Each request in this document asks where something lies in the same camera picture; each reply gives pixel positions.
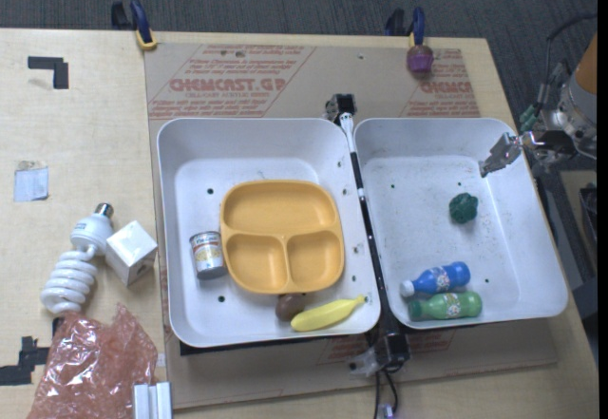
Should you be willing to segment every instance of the blue bottle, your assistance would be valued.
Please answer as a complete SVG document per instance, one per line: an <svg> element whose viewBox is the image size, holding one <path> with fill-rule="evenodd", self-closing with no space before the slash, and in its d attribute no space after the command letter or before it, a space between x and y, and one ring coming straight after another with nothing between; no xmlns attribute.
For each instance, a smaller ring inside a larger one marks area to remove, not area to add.
<svg viewBox="0 0 608 419"><path fill-rule="evenodd" d="M399 285L399 293L403 297L410 297L415 293L446 293L455 287L465 286L469 280L471 273L468 266L464 262L452 262L425 270L416 280L404 280Z"/></svg>

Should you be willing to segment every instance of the green bottle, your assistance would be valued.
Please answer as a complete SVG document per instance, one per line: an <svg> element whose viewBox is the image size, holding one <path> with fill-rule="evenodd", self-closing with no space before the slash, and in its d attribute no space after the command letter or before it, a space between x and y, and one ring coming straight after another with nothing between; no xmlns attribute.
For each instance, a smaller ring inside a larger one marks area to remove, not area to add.
<svg viewBox="0 0 608 419"><path fill-rule="evenodd" d="M414 300L408 305L412 321L427 319L454 319L474 317L482 311L481 297L472 291L464 293L443 293L429 300Z"/></svg>

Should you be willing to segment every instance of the wooden table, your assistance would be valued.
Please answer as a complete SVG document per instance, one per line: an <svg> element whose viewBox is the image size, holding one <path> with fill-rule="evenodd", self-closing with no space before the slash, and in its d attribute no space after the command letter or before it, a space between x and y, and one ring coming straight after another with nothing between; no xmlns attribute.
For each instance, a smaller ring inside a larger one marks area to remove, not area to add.
<svg viewBox="0 0 608 419"><path fill-rule="evenodd" d="M387 37L157 32L161 42L399 48ZM483 116L515 127L488 45L483 39L428 39L432 48L458 48ZM28 69L28 56L64 57L69 90L52 87L50 72ZM103 195L116 210L115 228L136 219L155 233L150 141L143 53L131 32L0 30L0 366L17 363L21 337L50 343L51 321L38 295L60 254L71 248L73 224ZM49 168L46 200L13 201L14 171L21 161ZM158 270L129 288L100 269L86 313L110 322L122 302L163 349ZM399 385L405 417L599 417L599 373L572 298L548 319L558 363ZM0 415L25 417L33 385L0 388ZM163 369L157 369L163 379ZM385 390L386 399L390 398ZM267 401L176 411L177 417L372 416L374 390L329 391Z"/></svg>

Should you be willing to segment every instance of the red translucent plastic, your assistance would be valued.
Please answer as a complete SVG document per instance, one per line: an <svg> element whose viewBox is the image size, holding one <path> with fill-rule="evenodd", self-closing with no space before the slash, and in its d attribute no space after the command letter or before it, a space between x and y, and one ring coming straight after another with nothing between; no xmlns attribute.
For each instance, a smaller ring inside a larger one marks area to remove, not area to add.
<svg viewBox="0 0 608 419"><path fill-rule="evenodd" d="M67 313L53 336L28 419L130 419L135 384L151 384L158 352L125 306L111 324Z"/></svg>

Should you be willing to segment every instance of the white cube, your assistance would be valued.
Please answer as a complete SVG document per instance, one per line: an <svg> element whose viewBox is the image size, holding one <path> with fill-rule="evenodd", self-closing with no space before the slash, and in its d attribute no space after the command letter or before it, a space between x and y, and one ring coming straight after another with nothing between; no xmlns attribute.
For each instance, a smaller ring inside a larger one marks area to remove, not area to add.
<svg viewBox="0 0 608 419"><path fill-rule="evenodd" d="M137 221L131 221L107 239L105 263L125 286L154 266L158 245Z"/></svg>

